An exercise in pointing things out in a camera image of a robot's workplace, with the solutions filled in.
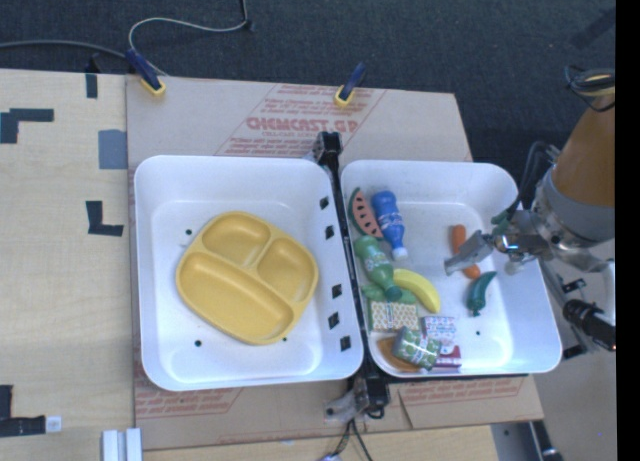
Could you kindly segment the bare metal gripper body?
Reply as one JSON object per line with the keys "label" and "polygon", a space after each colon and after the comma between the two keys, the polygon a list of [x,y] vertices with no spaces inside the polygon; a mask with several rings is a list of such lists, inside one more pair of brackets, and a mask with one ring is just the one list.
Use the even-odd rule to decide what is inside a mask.
{"label": "bare metal gripper body", "polygon": [[509,207],[494,217],[496,247],[511,259],[558,259],[578,270],[607,263],[591,249],[610,240],[610,208],[565,196],[538,196],[528,210]]}

